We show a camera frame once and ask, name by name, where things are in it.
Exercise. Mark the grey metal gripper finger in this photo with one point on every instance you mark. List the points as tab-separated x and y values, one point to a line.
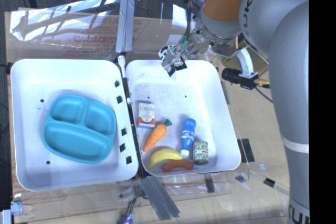
168	53
175	65

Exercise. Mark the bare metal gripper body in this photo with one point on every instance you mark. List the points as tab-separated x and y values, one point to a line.
200	40

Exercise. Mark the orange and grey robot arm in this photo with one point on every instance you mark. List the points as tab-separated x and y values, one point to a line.
286	60

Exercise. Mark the white and orange carton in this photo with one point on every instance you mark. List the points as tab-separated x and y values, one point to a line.
146	114

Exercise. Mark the white plastic tray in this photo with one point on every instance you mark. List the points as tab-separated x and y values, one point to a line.
29	123
210	112

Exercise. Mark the blue bottle white cap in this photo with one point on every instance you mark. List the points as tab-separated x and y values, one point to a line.
187	136

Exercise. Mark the orange carrot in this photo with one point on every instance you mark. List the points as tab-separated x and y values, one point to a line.
155	136

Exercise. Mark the green and white can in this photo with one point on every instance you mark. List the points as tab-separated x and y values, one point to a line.
200	152

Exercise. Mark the yellow banana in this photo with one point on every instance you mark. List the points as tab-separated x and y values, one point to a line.
164	156

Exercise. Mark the brown sausage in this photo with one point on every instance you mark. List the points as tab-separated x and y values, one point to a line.
178	165

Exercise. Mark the blue divided plate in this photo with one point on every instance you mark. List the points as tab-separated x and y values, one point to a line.
78	128

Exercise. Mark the black cylinder on white bracket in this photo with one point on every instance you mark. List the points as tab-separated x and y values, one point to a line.
244	76

